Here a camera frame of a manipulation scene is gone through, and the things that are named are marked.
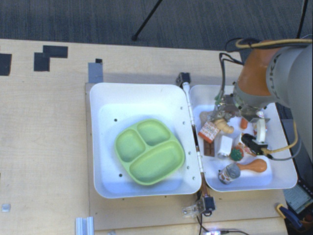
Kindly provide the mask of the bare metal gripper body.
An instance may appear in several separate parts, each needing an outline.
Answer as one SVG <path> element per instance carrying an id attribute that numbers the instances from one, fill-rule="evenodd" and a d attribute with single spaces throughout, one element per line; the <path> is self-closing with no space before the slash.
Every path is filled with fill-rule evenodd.
<path id="1" fill-rule="evenodd" d="M 248 122 L 253 122 L 257 112 L 270 104 L 270 96 L 251 94 L 227 94 L 214 111 L 220 112 L 223 118 L 224 112 L 233 112 L 236 117 L 243 117 Z"/>

